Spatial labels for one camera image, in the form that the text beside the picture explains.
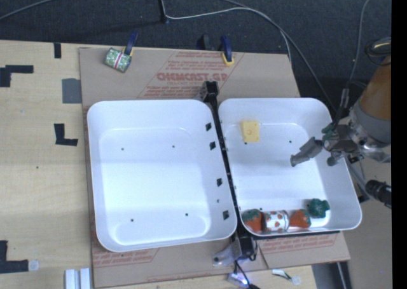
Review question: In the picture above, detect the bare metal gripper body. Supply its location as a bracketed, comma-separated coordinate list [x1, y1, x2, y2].
[321, 124, 392, 164]

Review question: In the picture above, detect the white plastic tray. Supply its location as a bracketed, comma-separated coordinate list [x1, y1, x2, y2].
[86, 99, 239, 253]
[217, 97, 363, 238]

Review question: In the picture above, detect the green toy broccoli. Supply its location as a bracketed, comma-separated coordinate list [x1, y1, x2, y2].
[306, 198, 331, 219]

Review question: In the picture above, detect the yellow cheese wedge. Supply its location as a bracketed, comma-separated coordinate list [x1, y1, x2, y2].
[239, 119, 261, 144]

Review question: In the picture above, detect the red toy strawberry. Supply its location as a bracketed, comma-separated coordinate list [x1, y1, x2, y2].
[288, 208, 312, 229]
[242, 208, 266, 235]

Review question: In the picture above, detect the white can strawberry print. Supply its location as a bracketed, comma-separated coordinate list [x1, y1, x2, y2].
[263, 210, 291, 234]

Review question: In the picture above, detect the thin black rod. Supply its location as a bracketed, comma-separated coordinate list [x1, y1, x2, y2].
[208, 98, 246, 240]

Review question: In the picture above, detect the brown cardboard board red print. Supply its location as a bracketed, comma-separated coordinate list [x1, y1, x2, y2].
[78, 46, 351, 289]

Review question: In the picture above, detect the green and red can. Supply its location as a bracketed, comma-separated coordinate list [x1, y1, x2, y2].
[104, 46, 133, 74]

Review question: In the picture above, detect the black cylinder on white bracket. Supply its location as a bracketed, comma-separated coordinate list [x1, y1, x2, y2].
[364, 178, 392, 208]

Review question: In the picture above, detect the black block with thin wires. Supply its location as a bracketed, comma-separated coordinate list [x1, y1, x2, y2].
[237, 235, 258, 260]
[202, 80, 221, 104]

